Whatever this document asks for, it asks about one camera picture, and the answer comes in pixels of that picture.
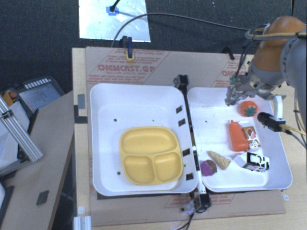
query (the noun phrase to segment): toy tomato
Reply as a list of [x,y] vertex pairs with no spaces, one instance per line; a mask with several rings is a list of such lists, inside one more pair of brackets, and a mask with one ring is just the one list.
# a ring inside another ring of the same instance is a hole
[[252,101],[246,101],[241,104],[241,113],[245,117],[255,115],[257,110],[257,105]]

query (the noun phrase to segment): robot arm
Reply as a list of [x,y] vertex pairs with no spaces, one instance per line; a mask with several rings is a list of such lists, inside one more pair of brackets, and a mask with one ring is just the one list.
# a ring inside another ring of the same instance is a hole
[[284,81],[297,92],[300,113],[306,128],[306,26],[299,19],[283,16],[264,28],[256,36],[247,32],[247,38],[260,40],[248,73],[238,75],[229,87],[225,102],[235,105],[239,100],[258,95],[272,100],[271,93]]

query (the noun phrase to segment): small carton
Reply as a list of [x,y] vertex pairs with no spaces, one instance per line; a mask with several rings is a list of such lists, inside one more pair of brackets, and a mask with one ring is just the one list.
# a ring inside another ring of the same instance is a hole
[[245,169],[257,172],[265,172],[270,168],[270,159],[251,152],[244,152],[234,158],[236,163]]
[[248,141],[249,149],[258,150],[261,147],[261,144],[254,126],[249,122],[239,122],[239,124],[241,125],[243,134]]

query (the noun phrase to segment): wire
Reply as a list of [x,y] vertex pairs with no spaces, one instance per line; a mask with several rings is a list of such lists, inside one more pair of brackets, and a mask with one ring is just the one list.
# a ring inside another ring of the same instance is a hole
[[279,125],[283,130],[291,130],[291,131],[295,131],[303,136],[306,136],[306,133],[304,131],[298,130],[296,128],[292,128],[288,125]]
[[291,131],[288,131],[286,133],[293,136],[305,149],[307,149],[305,144],[295,134],[293,134]]
[[276,39],[289,39],[289,38],[306,38],[306,32],[297,32],[297,33],[273,33],[273,34],[254,34],[251,33],[252,30],[248,30],[245,33],[245,37],[250,40],[256,41],[267,41],[267,40],[276,40]]
[[157,13],[157,12],[154,12],[154,13],[145,13],[145,14],[141,14],[141,15],[138,15],[134,18],[132,18],[131,20],[127,21],[125,24],[122,25],[122,27],[119,29],[119,31],[116,33],[114,39],[113,39],[113,42],[111,44],[111,47],[114,46],[114,43],[118,37],[118,35],[120,34],[120,32],[126,27],[126,25],[130,24],[131,22],[139,19],[139,18],[142,18],[144,16],[148,16],[148,15],[162,15],[162,16],[173,16],[173,17],[178,17],[178,18],[182,18],[182,19],[188,19],[188,20],[193,20],[193,21],[198,21],[198,22],[202,22],[202,23],[207,23],[207,24],[212,24],[212,25],[217,25],[217,26],[221,26],[221,27],[226,27],[226,28],[231,28],[231,29],[235,29],[235,30],[241,30],[241,31],[247,31],[248,29],[247,28],[242,28],[242,27],[236,27],[236,26],[230,26],[230,25],[224,25],[224,24],[219,24],[219,23],[215,23],[215,22],[210,22],[210,21],[206,21],[206,20],[201,20],[201,19],[197,19],[197,18],[192,18],[192,17],[187,17],[187,16],[184,16],[184,15],[178,15],[178,14],[171,14],[171,13]]
[[263,25],[260,25],[260,26],[255,26],[252,29],[250,29],[249,31],[253,35],[254,34],[262,35],[266,26],[268,26],[268,24],[263,24]]
[[237,78],[237,76],[238,76],[238,74],[239,74],[239,72],[240,72],[240,70],[241,70],[241,68],[242,68],[242,66],[243,66],[243,63],[245,62],[245,59],[246,59],[246,56],[247,56],[247,54],[248,54],[248,52],[251,50],[251,49],[257,49],[256,47],[246,47],[244,50],[243,50],[243,52],[242,52],[242,54],[241,54],[241,58],[240,58],[240,61],[239,61],[239,66],[238,66],[238,69],[236,70],[236,73],[235,73],[235,79]]
[[190,227],[190,224],[191,224],[191,221],[192,221],[193,216],[194,216],[194,213],[192,213],[192,214],[190,215],[190,218],[189,218],[189,220],[188,220],[188,222],[187,222],[186,224],[184,224],[182,227],[180,227],[180,228],[178,228],[178,229],[176,229],[176,230],[182,230],[182,229],[184,229],[185,227],[186,227],[185,230],[188,230],[189,227]]
[[[303,130],[304,130],[304,126],[303,126],[303,124],[302,124],[302,122],[301,122],[301,119],[300,119],[299,116],[298,116],[299,110],[298,110],[297,95],[296,95],[296,94],[297,94],[297,93],[296,93],[296,90],[295,90],[295,92],[294,92],[294,112],[295,112],[295,121],[296,121],[296,124],[297,124],[298,129],[301,130],[301,127],[302,127]],[[302,138],[302,141],[303,141],[304,145],[307,146],[306,141],[305,141],[303,135],[301,135],[301,138]]]
[[206,211],[207,211],[207,208],[200,208],[200,209],[196,210],[196,213],[202,214],[202,213],[204,213]]

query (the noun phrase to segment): black clamp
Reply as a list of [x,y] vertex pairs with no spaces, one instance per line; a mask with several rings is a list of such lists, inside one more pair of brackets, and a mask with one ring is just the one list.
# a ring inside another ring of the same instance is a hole
[[2,114],[0,115],[0,118],[6,119],[6,118],[8,118],[8,117],[10,117],[10,116],[12,116],[12,115],[13,115],[13,111],[12,111],[12,110],[8,110],[8,111],[6,111],[5,113],[2,113]]
[[232,53],[231,49],[229,47],[224,47],[223,50],[221,51],[222,54],[226,53],[229,54],[229,57],[231,60],[234,60],[234,54]]
[[274,132],[281,132],[283,129],[280,125],[284,125],[286,123],[285,120],[275,120],[274,117],[269,113],[259,113],[257,116],[259,122],[261,122],[264,126],[267,126],[270,130]]

